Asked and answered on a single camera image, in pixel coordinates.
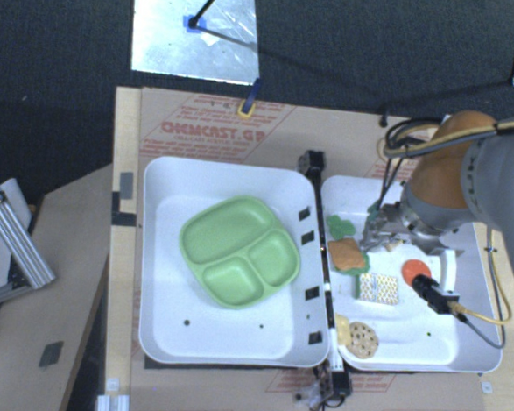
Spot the pale yellow cheese slice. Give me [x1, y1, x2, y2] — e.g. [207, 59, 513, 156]
[333, 313, 354, 346]

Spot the thin black and white rod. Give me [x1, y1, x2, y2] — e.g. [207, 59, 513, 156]
[296, 168, 355, 375]

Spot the green divided plate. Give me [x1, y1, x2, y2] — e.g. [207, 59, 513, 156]
[173, 190, 306, 315]

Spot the orange round disc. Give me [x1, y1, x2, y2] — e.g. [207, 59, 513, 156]
[400, 258, 434, 288]

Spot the white plastic tray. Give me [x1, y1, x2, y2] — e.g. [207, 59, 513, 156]
[130, 154, 344, 376]
[308, 174, 514, 381]

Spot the yellow and white patterned packet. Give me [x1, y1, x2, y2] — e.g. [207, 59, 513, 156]
[355, 271, 401, 307]

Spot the green toy broccoli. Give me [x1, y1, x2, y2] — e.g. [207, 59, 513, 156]
[324, 213, 358, 243]

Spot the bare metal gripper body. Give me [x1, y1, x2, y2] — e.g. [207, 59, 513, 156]
[370, 201, 468, 259]

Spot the toy sandwich with green lettuce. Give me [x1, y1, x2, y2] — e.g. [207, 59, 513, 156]
[325, 236, 372, 278]

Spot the brown chocolate chip biscuit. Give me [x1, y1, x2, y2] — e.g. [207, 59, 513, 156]
[344, 320, 382, 361]

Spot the black cylinder on white bracket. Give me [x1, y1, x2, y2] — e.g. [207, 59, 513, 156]
[408, 247, 464, 317]

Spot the brown cardboard board red print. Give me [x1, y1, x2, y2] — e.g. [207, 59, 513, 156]
[117, 87, 509, 411]

